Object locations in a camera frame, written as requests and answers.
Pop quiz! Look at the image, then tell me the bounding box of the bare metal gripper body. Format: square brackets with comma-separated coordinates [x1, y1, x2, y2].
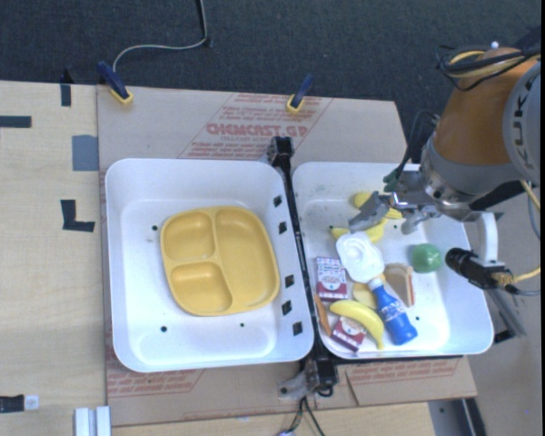
[390, 168, 484, 223]

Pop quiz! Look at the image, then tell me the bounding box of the green ball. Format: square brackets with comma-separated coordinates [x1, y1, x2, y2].
[411, 243, 443, 273]

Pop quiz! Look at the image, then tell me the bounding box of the white squeeze bottle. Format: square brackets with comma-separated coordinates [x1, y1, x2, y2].
[334, 231, 386, 286]

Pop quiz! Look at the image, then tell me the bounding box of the yellow lemon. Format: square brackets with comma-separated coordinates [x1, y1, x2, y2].
[351, 282, 379, 311]

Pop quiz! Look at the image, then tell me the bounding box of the yellow divided plate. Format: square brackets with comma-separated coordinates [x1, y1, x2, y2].
[159, 204, 282, 318]

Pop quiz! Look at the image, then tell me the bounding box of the red and white carton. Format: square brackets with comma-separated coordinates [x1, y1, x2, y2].
[330, 316, 369, 354]
[315, 256, 349, 302]

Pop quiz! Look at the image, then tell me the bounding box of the brown cardboard board red print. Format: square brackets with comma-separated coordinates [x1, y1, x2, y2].
[95, 84, 479, 427]

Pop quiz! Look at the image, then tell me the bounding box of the black block with thin wires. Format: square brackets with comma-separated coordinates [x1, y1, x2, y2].
[304, 355, 340, 398]
[266, 135, 296, 168]

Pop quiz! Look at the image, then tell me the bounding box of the tan sandwich slice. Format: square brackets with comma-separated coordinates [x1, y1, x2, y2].
[382, 263, 416, 309]

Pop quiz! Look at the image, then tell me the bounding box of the orange carrot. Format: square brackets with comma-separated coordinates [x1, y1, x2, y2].
[313, 293, 333, 338]

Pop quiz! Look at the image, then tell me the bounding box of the thin black rod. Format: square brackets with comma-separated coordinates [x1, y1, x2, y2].
[275, 163, 328, 401]

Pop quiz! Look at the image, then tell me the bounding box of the blue bottle white cap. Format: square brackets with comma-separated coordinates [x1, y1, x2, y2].
[367, 277, 420, 347]

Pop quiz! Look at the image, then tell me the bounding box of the white plastic tray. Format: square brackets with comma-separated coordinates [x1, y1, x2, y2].
[292, 161, 496, 361]
[104, 157, 315, 374]

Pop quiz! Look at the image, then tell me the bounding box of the black cylinder on white bracket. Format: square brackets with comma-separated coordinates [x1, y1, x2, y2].
[444, 210, 513, 291]

